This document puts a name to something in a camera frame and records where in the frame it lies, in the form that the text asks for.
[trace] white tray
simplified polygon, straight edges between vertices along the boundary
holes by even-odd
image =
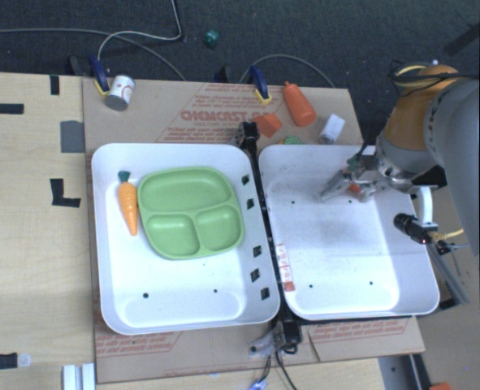
[[[188,166],[213,167],[229,179],[242,210],[244,238],[221,254],[168,260],[151,248],[140,220],[138,234],[129,234],[117,202],[117,174],[130,171],[130,182],[138,186],[149,173]],[[109,327],[134,335],[262,323],[277,314],[274,268],[252,168],[242,150],[109,144],[93,155],[92,173],[101,307]]]
[[[425,246],[393,226],[413,214],[408,195],[388,189],[369,202],[349,191],[319,193],[360,146],[273,145],[260,155],[270,226],[292,311],[308,320],[428,314],[439,290]]]

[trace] brown cardboard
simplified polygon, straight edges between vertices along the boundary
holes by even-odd
[[[293,121],[282,87],[269,86],[272,102],[263,106],[252,85],[196,82],[136,82],[125,111],[104,104],[92,79],[83,79],[89,237],[92,260],[97,381],[121,382],[176,375],[262,368],[265,360],[249,356],[249,343],[270,330],[269,323],[210,328],[143,336],[120,336],[101,316],[98,302],[97,248],[93,215],[91,157],[107,143],[231,143],[241,122],[276,114],[282,127],[271,137],[261,136],[261,151],[285,137],[317,144],[326,120],[335,113],[346,121],[337,140],[342,145],[362,143],[351,99],[346,89],[301,89],[318,115],[308,127]],[[297,354],[287,364],[373,358],[424,350],[415,318],[338,322],[302,328]]]

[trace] orange bottle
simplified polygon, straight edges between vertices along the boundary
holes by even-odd
[[[296,84],[285,82],[283,96],[290,114],[299,127],[309,126],[317,118],[317,113]]]

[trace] black cable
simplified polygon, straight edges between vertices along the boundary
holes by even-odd
[[[387,76],[395,86],[395,90],[398,96],[401,98],[407,97],[408,95],[416,93],[417,91],[428,89],[445,80],[455,80],[457,78],[471,78],[475,80],[479,79],[478,74],[464,74],[460,72],[440,72],[439,74],[430,75],[416,74],[414,76],[404,75],[407,72],[416,72],[418,70],[422,70],[434,65],[434,63],[399,63],[398,61],[393,61],[393,63],[391,63],[390,71]],[[401,93],[400,87],[410,90],[407,93]]]
[[[285,369],[283,362],[281,361],[281,358],[279,356],[279,351],[275,352],[275,359],[278,362],[279,366],[281,367],[281,371],[283,372],[283,374],[285,374],[288,384],[290,384],[290,387],[292,388],[292,390],[297,390],[297,387],[294,385],[294,383],[290,379],[290,376],[288,375],[287,370]]]
[[[355,154],[355,159],[359,161],[361,159],[362,154],[364,153],[366,147],[368,147],[368,144],[366,142],[362,143],[361,148],[359,151]]]
[[[269,355],[269,357],[266,359],[266,364],[265,364],[265,368],[263,368],[262,376],[257,381],[258,383],[261,383],[264,379],[268,377],[270,373],[271,360],[272,360],[272,356]]]

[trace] small white container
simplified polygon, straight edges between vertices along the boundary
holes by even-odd
[[[332,113],[326,121],[321,134],[319,134],[319,143],[322,145],[333,145],[343,131],[344,123],[344,119]]]
[[[135,81],[127,75],[117,75],[111,83],[110,91],[104,103],[112,110],[124,111],[135,91]]]

